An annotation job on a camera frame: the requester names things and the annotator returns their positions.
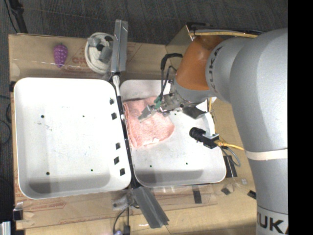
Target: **white cable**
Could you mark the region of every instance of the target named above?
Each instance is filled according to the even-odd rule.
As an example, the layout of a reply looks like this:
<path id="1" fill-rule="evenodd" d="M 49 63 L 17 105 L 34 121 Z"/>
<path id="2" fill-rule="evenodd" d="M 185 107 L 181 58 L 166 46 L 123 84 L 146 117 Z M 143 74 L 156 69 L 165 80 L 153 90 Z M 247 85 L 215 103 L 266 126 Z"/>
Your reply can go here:
<path id="1" fill-rule="evenodd" d="M 102 32 L 96 32 L 93 33 L 90 37 L 95 37 L 101 40 L 100 44 L 102 44 L 104 47 L 109 46 L 109 42 L 105 40 L 105 37 L 111 37 L 113 39 L 113 36 L 110 34 L 102 33 Z M 88 41 L 85 46 L 85 59 L 87 62 L 88 67 L 101 75 L 105 75 L 110 72 L 111 70 L 111 61 L 107 64 L 101 62 L 99 60 L 101 52 L 97 50 L 96 47 L 90 46 Z"/>

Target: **duct tape strip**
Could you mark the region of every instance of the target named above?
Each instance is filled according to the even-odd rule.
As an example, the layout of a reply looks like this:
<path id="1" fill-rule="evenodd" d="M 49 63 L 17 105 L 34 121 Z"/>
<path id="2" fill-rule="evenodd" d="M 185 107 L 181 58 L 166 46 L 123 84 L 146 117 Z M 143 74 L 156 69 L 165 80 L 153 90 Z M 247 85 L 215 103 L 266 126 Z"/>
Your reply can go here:
<path id="1" fill-rule="evenodd" d="M 275 151 L 263 151 L 263 152 L 251 152 L 246 150 L 246 156 L 251 160 L 272 160 L 272 159 L 287 159 L 288 149 L 275 150 Z"/>

